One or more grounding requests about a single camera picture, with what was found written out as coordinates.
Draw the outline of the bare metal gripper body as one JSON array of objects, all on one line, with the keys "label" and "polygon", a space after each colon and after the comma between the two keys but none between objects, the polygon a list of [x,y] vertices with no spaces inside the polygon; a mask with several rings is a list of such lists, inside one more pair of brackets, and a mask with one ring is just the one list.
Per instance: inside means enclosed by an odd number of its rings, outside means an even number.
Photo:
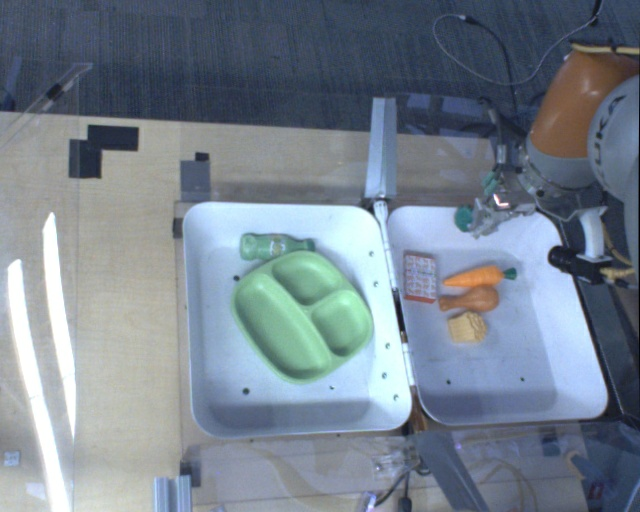
[{"label": "bare metal gripper body", "polygon": [[492,228],[516,217],[533,214],[537,205],[534,198],[522,190],[496,190],[488,198],[489,219]]}]

